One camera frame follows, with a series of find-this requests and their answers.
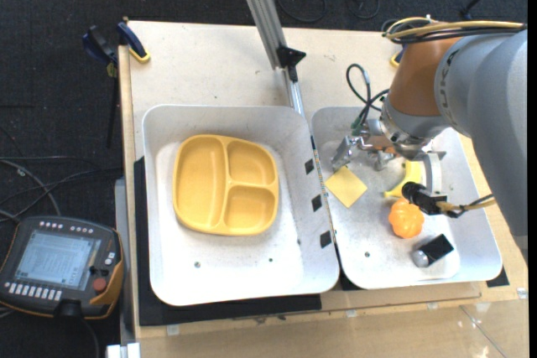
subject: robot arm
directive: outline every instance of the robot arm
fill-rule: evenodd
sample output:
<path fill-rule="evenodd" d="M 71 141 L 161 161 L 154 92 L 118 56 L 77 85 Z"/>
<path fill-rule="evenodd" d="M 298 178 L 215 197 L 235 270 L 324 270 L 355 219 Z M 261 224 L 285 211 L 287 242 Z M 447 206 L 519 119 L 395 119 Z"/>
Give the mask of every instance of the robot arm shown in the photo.
<path fill-rule="evenodd" d="M 410 160 L 423 157 L 447 127 L 468 136 L 522 249 L 528 235 L 527 41 L 522 29 L 408 44 L 374 126 Z M 366 147 L 368 140 L 362 142 Z"/>

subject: white tray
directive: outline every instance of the white tray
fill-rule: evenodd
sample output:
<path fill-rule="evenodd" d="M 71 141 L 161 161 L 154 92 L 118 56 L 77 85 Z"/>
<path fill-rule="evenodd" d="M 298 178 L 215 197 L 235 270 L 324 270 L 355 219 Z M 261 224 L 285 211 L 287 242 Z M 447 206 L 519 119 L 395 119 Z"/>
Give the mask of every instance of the white tray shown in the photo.
<path fill-rule="evenodd" d="M 172 201 L 175 155 L 188 137 L 220 134 L 263 145 L 279 171 L 279 211 L 256 236 L 217 236 L 181 225 Z M 322 293 L 339 278 L 307 121 L 287 106 L 158 105 L 143 117 L 154 293 L 174 306 Z M 313 169 L 306 173 L 306 165 Z"/>
<path fill-rule="evenodd" d="M 333 174 L 331 157 L 360 111 L 361 107 L 326 107 L 312 117 L 324 179 Z M 446 151 L 441 160 L 441 183 L 448 201 L 467 204 L 479 198 L 457 132 L 446 129 L 435 139 L 433 150 Z M 376 289 L 495 278 L 502 269 L 502 258 L 483 209 L 471 210 L 458 219 L 426 215 L 423 231 L 412 239 L 393 233 L 388 214 L 394 199 L 384 198 L 383 192 L 404 178 L 402 162 L 401 158 L 392 160 L 378 172 L 373 167 L 374 158 L 366 152 L 353 158 L 348 168 L 368 190 L 349 209 L 326 191 L 341 268 L 349 280 L 358 287 Z M 455 250 L 429 267 L 416 267 L 411 252 L 441 233 Z"/>

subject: yellow sticky note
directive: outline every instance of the yellow sticky note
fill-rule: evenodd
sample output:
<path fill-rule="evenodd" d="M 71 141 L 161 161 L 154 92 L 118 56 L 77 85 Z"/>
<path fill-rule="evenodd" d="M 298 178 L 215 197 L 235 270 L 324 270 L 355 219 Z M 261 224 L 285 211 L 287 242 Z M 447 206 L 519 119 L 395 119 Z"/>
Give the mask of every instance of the yellow sticky note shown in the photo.
<path fill-rule="evenodd" d="M 351 172 L 347 166 L 343 166 L 328 178 L 325 186 L 347 208 L 351 207 L 368 189 L 360 178 Z"/>

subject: button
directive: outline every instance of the button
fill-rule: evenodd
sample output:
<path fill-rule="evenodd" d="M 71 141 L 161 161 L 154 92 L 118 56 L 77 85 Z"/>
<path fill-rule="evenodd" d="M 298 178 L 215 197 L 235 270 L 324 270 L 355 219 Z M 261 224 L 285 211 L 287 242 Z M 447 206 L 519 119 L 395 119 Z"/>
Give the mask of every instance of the button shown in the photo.
<path fill-rule="evenodd" d="M 93 281 L 93 289 L 100 294 L 107 289 L 107 280 L 105 278 L 97 278 Z"/>

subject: toy orange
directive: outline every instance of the toy orange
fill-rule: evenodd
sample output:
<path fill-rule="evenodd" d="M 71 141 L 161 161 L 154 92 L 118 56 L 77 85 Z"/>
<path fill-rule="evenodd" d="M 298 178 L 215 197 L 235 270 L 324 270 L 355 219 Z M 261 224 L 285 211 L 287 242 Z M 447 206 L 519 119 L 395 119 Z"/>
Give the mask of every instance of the toy orange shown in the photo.
<path fill-rule="evenodd" d="M 409 239 L 421 233 L 425 218 L 418 206 L 401 197 L 392 205 L 388 221 L 397 236 Z"/>

